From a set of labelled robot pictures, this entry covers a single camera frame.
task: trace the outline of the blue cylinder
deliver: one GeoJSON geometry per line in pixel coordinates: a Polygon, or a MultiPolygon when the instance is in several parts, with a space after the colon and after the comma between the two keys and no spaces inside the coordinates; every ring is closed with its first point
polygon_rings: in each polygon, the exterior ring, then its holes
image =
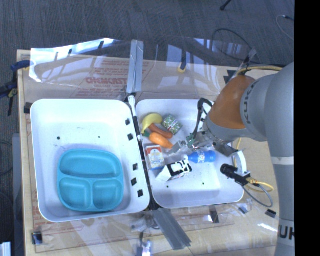
{"type": "Polygon", "coordinates": [[[212,150],[197,151],[188,155],[188,160],[196,164],[212,163],[216,160],[216,153],[212,150]]]}

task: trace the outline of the table surface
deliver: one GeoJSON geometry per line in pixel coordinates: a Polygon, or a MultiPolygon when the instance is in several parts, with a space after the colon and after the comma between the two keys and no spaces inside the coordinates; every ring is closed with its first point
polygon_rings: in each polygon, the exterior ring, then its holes
{"type": "MultiPolygon", "coordinates": [[[[17,61],[30,59],[30,51],[18,50],[17,61]]],[[[144,77],[145,84],[157,79],[168,77],[168,63],[154,61],[157,65],[152,77],[144,77]]],[[[208,65],[190,64],[193,70],[192,77],[196,78],[208,65]]],[[[228,71],[235,71],[235,67],[210,66],[214,70],[216,96],[223,89],[225,77],[228,71]]],[[[254,79],[266,75],[275,74],[275,71],[253,70],[250,76],[254,79]]],[[[19,125],[22,157],[22,188],[23,188],[23,223],[24,223],[24,249],[25,255],[31,256],[41,253],[42,255],[136,255],[137,246],[140,244],[140,232],[132,231],[132,223],[137,223],[141,215],[121,215],[106,218],[93,218],[66,223],[50,223],[44,219],[38,209],[37,188],[35,185],[36,175],[33,162],[33,145],[31,133],[30,115],[24,113],[26,103],[46,98],[48,94],[42,93],[45,86],[36,85],[38,95],[31,97],[28,70],[18,71],[18,101],[19,101],[19,125]],[[42,233],[42,244],[33,244],[32,233],[42,233]]],[[[272,198],[274,206],[272,210],[279,212],[279,199],[273,165],[270,159],[267,142],[257,142],[243,138],[241,149],[247,162],[247,168],[252,176],[260,181],[273,185],[272,198]]],[[[267,202],[267,197],[257,194],[261,201],[267,202]]],[[[209,205],[191,208],[172,209],[171,213],[182,226],[191,240],[191,247],[181,250],[172,250],[166,236],[157,229],[149,228],[144,232],[144,241],[151,241],[153,255],[273,255],[277,240],[277,218],[271,218],[265,214],[266,208],[252,201],[248,195],[242,200],[231,204],[209,205]],[[220,222],[204,221],[215,209],[220,222]]]]}

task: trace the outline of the blue divided tray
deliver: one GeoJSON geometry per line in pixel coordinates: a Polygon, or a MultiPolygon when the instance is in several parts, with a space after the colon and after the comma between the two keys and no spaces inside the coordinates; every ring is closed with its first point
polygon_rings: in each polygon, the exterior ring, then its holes
{"type": "Polygon", "coordinates": [[[124,173],[111,152],[71,149],[63,153],[57,168],[57,189],[63,205],[80,212],[106,212],[124,197],[124,173]]]}

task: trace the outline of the gray fabric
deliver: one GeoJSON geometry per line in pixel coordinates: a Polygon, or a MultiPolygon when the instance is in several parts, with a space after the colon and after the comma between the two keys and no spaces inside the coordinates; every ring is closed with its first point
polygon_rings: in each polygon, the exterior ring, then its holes
{"type": "MultiPolygon", "coordinates": [[[[12,79],[10,65],[18,49],[73,45],[102,37],[137,39],[145,44],[164,37],[214,39],[255,47],[261,64],[288,65],[294,61],[294,41],[277,25],[276,18],[295,18],[294,0],[2,0],[0,5],[0,86],[12,79]]],[[[278,23],[294,37],[294,22],[278,23]]],[[[149,50],[146,58],[153,59],[149,50]]],[[[239,62],[223,56],[216,65],[237,67],[239,62]]],[[[18,102],[8,117],[9,99],[0,99],[0,140],[11,142],[19,132],[18,102]]],[[[0,173],[12,166],[9,146],[0,145],[0,173]]],[[[0,176],[0,192],[13,200],[12,172],[0,176]]],[[[12,206],[0,195],[0,243],[13,240],[12,206]]]]}

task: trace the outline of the orange carrot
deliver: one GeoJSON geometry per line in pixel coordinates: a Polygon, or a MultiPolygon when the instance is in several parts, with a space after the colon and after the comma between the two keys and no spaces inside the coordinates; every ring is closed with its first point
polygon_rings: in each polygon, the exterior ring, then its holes
{"type": "Polygon", "coordinates": [[[172,137],[174,136],[172,132],[162,130],[158,126],[156,126],[154,123],[152,123],[148,128],[150,129],[151,132],[161,134],[163,137],[167,139],[172,139],[172,137]]]}
{"type": "Polygon", "coordinates": [[[152,143],[160,145],[161,147],[164,147],[166,149],[172,149],[172,147],[174,146],[167,138],[157,132],[152,132],[149,136],[149,140],[152,143]]]}

